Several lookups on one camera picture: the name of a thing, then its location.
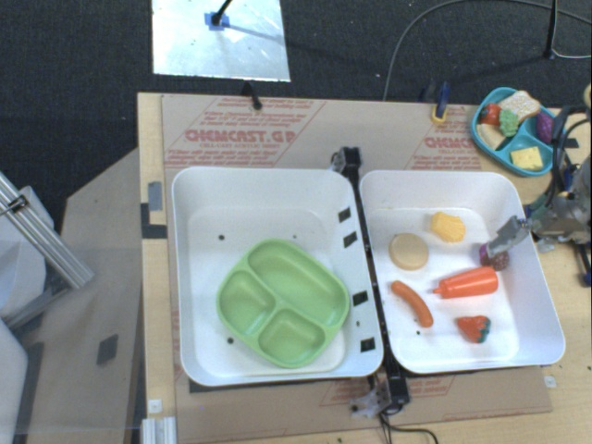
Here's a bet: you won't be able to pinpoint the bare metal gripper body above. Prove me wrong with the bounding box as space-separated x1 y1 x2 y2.
529 194 592 244

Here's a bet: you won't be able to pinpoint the purple toy grapes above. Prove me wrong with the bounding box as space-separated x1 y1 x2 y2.
478 242 511 272

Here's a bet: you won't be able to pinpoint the orange squeeze bottle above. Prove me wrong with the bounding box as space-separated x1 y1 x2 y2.
432 265 500 301

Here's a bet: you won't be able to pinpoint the yellow ridged toy food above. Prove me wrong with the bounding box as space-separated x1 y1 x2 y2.
430 211 467 244

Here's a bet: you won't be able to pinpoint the yellow toy cheese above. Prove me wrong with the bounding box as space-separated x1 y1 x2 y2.
510 145 544 172

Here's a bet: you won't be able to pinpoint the blue divided plate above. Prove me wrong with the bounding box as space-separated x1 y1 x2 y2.
470 86 566 178

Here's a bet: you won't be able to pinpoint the red toy strawberry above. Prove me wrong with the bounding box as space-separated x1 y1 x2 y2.
455 314 492 344

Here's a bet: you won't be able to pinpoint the tan round biscuit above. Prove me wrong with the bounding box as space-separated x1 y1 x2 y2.
388 232 430 272

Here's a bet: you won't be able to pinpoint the cream toy food piece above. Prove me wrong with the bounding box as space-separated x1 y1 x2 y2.
475 122 508 151

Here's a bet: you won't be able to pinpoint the green toy broccoli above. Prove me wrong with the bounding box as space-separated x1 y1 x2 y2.
498 108 520 138

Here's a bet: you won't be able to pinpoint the orange toy sausage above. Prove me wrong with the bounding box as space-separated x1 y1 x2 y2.
390 279 435 329

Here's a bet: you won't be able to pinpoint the red toy tomato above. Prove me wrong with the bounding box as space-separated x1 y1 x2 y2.
478 103 503 126

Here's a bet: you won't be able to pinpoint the toy bread slice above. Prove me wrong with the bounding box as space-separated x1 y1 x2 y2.
497 90 542 124

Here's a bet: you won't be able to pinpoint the white plastic tray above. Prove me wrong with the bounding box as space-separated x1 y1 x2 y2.
358 169 567 375
170 165 385 388

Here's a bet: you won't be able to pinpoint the thin black rod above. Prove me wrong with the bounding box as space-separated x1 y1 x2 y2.
347 167 400 378

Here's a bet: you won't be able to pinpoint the green divided plate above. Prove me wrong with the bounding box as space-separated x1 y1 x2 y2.
216 238 352 370

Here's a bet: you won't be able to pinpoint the brown cardboard board red print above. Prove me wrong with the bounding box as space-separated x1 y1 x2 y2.
159 92 555 444

